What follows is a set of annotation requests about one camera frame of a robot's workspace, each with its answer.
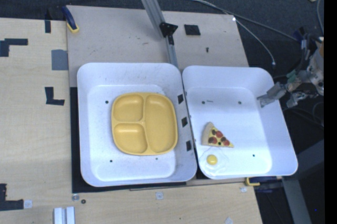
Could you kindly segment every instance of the black square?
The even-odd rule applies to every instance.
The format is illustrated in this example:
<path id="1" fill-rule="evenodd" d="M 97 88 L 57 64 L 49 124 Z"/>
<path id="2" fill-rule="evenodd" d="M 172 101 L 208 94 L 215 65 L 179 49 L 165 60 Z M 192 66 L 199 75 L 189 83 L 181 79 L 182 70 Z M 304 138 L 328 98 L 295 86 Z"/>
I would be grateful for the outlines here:
<path id="1" fill-rule="evenodd" d="M 184 25 L 186 35 L 201 35 L 197 25 Z"/>

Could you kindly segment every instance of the toy pizza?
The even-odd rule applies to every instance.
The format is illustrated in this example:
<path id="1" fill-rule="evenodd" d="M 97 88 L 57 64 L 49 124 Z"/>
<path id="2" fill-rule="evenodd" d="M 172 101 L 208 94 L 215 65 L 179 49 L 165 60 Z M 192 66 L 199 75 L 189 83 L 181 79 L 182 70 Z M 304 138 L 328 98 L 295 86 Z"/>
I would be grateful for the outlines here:
<path id="1" fill-rule="evenodd" d="M 202 133 L 201 144 L 205 146 L 234 147 L 211 122 L 207 123 Z"/>

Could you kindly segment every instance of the blue clamp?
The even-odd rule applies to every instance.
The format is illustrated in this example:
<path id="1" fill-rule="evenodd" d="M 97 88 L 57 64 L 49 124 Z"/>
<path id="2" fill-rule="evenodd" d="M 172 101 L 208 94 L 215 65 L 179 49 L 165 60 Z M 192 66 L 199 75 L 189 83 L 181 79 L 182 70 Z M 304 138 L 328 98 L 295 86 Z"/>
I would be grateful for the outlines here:
<path id="1" fill-rule="evenodd" d="M 72 33 L 77 33 L 80 28 L 78 25 L 75 23 L 75 20 L 70 13 L 69 9 L 66 6 L 62 7 L 62 13 L 65 16 L 65 19 L 67 20 L 67 27 Z"/>

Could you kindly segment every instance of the yellow divided plate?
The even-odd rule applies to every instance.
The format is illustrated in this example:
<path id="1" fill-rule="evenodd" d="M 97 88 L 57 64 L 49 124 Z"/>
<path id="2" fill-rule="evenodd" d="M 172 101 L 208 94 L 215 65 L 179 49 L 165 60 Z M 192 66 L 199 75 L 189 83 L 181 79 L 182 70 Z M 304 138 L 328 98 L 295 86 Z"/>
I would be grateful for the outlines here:
<path id="1" fill-rule="evenodd" d="M 111 112 L 112 135 L 118 149 L 132 155 L 159 155 L 177 144 L 174 106 L 156 93 L 118 96 Z"/>

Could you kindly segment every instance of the wooden table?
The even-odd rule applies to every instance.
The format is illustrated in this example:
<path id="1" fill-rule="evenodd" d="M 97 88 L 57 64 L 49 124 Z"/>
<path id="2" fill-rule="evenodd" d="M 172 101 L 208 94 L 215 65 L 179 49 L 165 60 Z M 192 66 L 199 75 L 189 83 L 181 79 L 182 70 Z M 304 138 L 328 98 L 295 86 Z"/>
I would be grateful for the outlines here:
<path id="1" fill-rule="evenodd" d="M 51 27 L 47 34 L 44 21 L 0 19 L 0 40 L 29 42 L 0 57 L 0 184 L 6 200 L 33 205 L 0 211 L 1 223 L 52 223 L 53 209 L 69 206 L 76 223 L 262 223 L 254 189 L 242 182 L 80 193 L 73 201 L 69 77 L 51 64 L 52 50 L 67 50 L 66 24 Z M 64 105 L 47 105 L 45 87 Z"/>

